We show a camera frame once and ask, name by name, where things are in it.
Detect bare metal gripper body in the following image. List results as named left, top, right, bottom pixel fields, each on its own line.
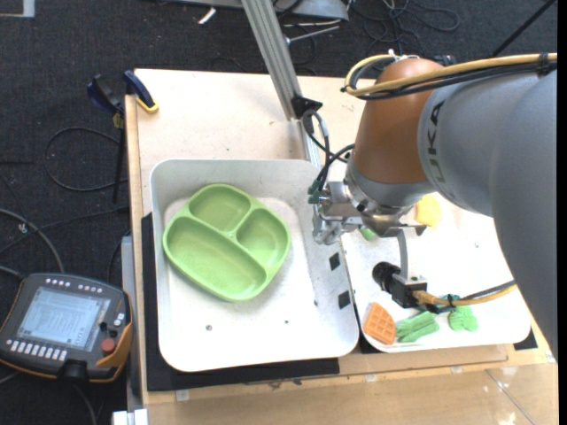
left=311, top=181, right=427, bottom=246

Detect yellow toy food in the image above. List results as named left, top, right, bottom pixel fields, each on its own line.
left=414, top=194, right=443, bottom=229

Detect orange toy waffle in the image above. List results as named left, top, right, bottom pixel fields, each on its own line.
left=361, top=301, right=398, bottom=346

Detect white plastic tray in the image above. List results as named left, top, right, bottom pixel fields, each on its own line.
left=149, top=158, right=361, bottom=374
left=339, top=192, right=532, bottom=354

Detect green divided plate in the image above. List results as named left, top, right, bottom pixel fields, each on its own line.
left=161, top=182, right=292, bottom=304

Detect green toy beans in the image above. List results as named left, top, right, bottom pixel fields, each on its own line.
left=394, top=310, right=441, bottom=344

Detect pale wood board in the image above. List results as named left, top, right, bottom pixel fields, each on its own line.
left=125, top=67, right=558, bottom=409

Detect green toy lettuce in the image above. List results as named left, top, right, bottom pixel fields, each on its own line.
left=447, top=304, right=480, bottom=334

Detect black cylinder on white bracket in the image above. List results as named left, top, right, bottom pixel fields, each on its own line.
left=371, top=224, right=429, bottom=310

